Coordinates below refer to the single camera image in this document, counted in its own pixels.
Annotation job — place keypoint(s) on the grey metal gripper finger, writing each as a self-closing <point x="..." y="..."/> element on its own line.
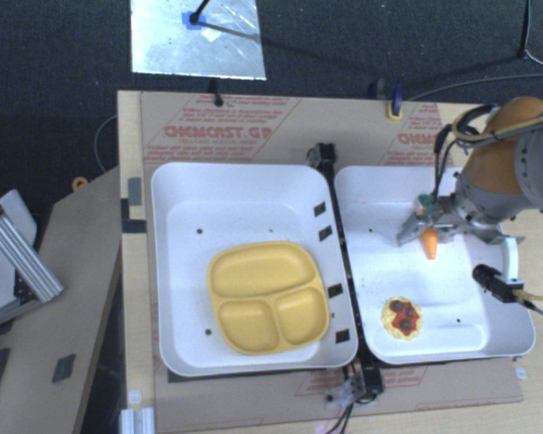
<point x="412" y="229"/>
<point x="445" y="235"/>

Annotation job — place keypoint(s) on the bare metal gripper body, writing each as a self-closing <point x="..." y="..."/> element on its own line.
<point x="452" y="213"/>

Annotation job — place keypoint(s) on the orange toy carrot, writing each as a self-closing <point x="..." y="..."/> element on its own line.
<point x="430" y="242"/>

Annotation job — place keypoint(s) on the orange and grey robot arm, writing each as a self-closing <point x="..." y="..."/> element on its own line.
<point x="498" y="165"/>

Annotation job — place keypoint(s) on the white plastic tray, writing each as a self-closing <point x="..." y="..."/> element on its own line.
<point x="443" y="283"/>
<point x="235" y="215"/>

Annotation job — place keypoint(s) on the thin black rod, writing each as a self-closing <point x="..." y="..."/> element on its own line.
<point x="346" y="260"/>

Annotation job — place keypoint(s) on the yellow and red toy pizza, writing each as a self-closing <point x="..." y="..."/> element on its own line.
<point x="402" y="318"/>

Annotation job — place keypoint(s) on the yellow divided plate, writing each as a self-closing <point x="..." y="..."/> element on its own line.
<point x="262" y="296"/>

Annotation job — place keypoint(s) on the brown cardboard board red print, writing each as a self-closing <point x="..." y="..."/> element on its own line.
<point x="262" y="125"/>

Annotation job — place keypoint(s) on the black cylinder on white bracket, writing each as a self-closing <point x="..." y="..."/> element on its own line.
<point x="495" y="283"/>

